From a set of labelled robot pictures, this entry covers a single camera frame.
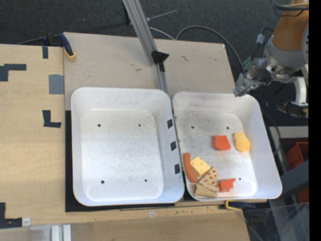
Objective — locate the small orange toy piece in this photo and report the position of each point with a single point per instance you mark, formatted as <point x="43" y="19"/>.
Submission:
<point x="225" y="184"/>

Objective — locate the yellow toy cheese wedge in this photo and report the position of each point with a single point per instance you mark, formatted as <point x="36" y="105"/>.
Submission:
<point x="199" y="166"/>

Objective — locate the white plastic tray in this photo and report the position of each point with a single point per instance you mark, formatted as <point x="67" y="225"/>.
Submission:
<point x="120" y="147"/>
<point x="208" y="119"/>

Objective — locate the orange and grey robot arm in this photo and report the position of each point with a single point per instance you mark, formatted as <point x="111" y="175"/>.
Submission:
<point x="288" y="31"/>

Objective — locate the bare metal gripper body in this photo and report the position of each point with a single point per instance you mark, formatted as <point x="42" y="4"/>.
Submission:
<point x="272" y="70"/>

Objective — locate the orange toy sausage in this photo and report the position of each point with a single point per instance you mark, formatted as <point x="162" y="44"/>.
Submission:
<point x="188" y="167"/>

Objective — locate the toy pizza slice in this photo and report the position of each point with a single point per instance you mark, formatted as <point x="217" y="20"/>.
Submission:
<point x="210" y="179"/>

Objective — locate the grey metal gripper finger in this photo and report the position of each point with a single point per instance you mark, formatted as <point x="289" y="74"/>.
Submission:
<point x="240" y="85"/>
<point x="253" y="85"/>

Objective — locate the yellow toy corn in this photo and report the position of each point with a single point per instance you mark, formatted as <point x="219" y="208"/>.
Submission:
<point x="242" y="142"/>

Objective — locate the red plastic crate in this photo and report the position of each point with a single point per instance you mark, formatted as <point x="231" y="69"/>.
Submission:
<point x="297" y="155"/>

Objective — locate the orange toy block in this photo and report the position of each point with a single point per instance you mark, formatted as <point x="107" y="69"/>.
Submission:
<point x="221" y="142"/>

